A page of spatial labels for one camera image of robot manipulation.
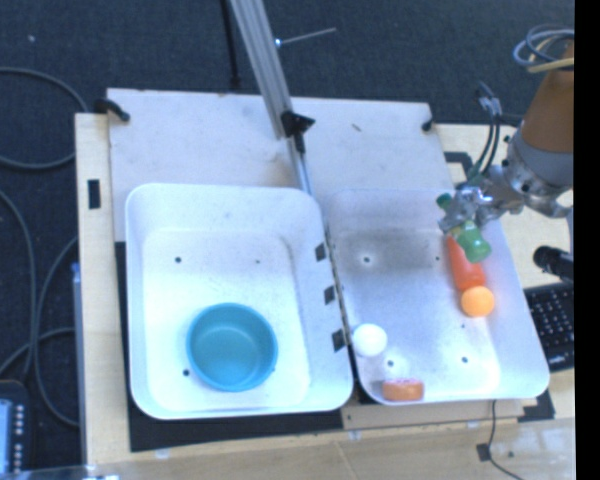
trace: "orange cylinder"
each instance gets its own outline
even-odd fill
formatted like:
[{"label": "orange cylinder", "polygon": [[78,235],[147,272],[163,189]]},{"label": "orange cylinder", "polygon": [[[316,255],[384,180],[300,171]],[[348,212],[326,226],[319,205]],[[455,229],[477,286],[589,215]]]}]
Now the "orange cylinder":
[{"label": "orange cylinder", "polygon": [[[563,58],[574,53],[572,42]],[[573,71],[551,71],[544,77],[520,126],[527,144],[543,151],[573,152],[573,89]]]},{"label": "orange cylinder", "polygon": [[453,282],[460,292],[474,286],[484,286],[486,284],[484,271],[480,263],[471,263],[462,247],[450,235],[447,235],[447,250],[449,251]]}]

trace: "white ball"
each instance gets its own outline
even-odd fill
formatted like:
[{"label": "white ball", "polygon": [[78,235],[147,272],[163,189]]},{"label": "white ball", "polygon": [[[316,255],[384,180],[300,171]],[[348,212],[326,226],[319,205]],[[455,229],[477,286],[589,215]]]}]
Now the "white ball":
[{"label": "white ball", "polygon": [[376,324],[362,324],[352,336],[353,350],[362,357],[374,357],[387,348],[387,333]]}]

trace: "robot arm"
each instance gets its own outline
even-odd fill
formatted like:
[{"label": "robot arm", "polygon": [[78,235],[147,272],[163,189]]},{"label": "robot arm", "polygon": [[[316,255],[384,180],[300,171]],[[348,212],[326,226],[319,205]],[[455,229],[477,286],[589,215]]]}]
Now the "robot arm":
[{"label": "robot arm", "polygon": [[[558,198],[573,188],[575,42],[572,31],[558,32],[534,29],[514,50],[516,57],[523,46],[531,48],[531,57],[524,61],[517,58],[519,63],[531,72],[548,73],[509,141],[502,165],[490,165],[482,172],[474,173],[453,197],[444,194],[439,198],[438,204],[445,212],[438,222],[443,232],[461,234],[467,223],[475,223],[480,229],[504,213],[518,214],[524,207],[550,218],[572,217],[573,209],[561,206]],[[545,47],[567,40],[561,58],[549,57],[541,47],[535,47],[532,44],[534,33]],[[501,112],[497,100],[484,98],[480,102],[492,115]],[[480,239],[464,248],[470,260],[473,255],[473,260],[479,261],[489,253]]]}]

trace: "black carpet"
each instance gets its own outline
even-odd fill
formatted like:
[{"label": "black carpet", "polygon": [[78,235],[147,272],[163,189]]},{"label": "black carpet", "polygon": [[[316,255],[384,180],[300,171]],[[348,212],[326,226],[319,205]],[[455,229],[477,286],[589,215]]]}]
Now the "black carpet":
[{"label": "black carpet", "polygon": [[[281,39],[337,29],[280,50],[293,96],[427,102],[444,123],[486,122],[473,100],[479,80],[505,112],[524,113],[539,78],[512,61],[514,45],[535,25],[575,23],[575,0],[264,1]],[[257,93],[235,27],[234,33],[237,90]],[[0,0],[0,67],[56,77],[89,110],[108,87],[224,91],[235,74],[219,0]],[[73,151],[73,114],[81,108],[58,84],[1,73],[0,154],[25,164],[64,159]],[[44,282],[77,233],[74,165],[22,167],[0,164],[0,367],[29,342],[32,304],[43,294],[40,334],[73,325],[75,247]],[[70,420],[77,418],[74,347],[71,334],[39,347],[48,398]],[[31,466],[80,463],[78,430],[52,414],[35,368],[25,372],[25,364],[22,356],[1,378],[25,378],[31,393]]]}]

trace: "white tray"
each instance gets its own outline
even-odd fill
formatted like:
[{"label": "white tray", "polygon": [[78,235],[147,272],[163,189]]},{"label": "white tray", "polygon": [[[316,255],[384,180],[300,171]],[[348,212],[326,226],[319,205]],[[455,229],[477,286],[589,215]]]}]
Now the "white tray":
[{"label": "white tray", "polygon": [[[291,188],[147,184],[126,203],[131,392],[159,419],[332,410],[353,379],[315,201]],[[279,345],[275,371],[245,392],[207,386],[185,335],[205,307],[251,306]]]},{"label": "white tray", "polygon": [[356,356],[361,383],[388,405],[405,403],[382,397],[391,377],[423,381],[425,403],[535,397],[549,370],[500,223],[483,233],[493,248],[483,268],[496,307],[487,317],[465,316],[437,226],[440,193],[347,190],[329,202],[349,325],[373,323],[388,334],[383,355]]}]

